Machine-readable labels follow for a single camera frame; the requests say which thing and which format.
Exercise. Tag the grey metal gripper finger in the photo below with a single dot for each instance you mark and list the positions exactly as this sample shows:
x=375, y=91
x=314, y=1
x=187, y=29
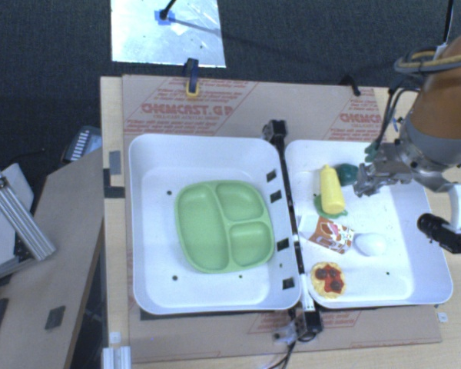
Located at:
x=361, y=183
x=377, y=187

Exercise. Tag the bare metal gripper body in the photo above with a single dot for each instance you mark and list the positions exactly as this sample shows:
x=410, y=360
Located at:
x=401, y=163

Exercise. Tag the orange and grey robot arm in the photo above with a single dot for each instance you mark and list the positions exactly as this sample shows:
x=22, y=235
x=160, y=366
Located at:
x=442, y=90

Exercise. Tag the dark green toy vegetable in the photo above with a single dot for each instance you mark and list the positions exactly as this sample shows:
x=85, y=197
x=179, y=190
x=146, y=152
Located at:
x=347, y=173

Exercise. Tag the yellow squeeze bottle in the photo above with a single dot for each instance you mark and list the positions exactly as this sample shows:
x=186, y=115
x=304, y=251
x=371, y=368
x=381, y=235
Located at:
x=331, y=190

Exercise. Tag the light green lettuce leaf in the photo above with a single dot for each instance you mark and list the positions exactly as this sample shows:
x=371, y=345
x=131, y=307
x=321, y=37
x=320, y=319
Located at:
x=318, y=204

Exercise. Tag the white plastic tray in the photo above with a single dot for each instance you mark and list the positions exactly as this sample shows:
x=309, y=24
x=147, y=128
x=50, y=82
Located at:
x=157, y=221
x=403, y=237

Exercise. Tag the white egg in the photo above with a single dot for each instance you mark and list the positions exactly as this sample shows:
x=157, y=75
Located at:
x=370, y=244

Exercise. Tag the brown and white carton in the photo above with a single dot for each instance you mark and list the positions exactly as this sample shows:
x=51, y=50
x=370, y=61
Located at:
x=328, y=235

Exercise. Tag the thin black and white rod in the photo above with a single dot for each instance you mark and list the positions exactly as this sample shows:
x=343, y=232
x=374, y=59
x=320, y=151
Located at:
x=291, y=210

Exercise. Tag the yellow and red pizza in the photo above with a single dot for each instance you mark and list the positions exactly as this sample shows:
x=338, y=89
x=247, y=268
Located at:
x=327, y=279

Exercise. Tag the brown cardboard board red print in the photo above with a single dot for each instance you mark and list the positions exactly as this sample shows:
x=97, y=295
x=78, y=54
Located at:
x=230, y=104

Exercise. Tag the green divided plate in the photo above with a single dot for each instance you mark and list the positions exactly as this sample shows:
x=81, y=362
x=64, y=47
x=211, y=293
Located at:
x=203, y=225

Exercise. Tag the black cylinder on white bracket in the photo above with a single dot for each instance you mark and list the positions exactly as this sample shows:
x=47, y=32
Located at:
x=442, y=231

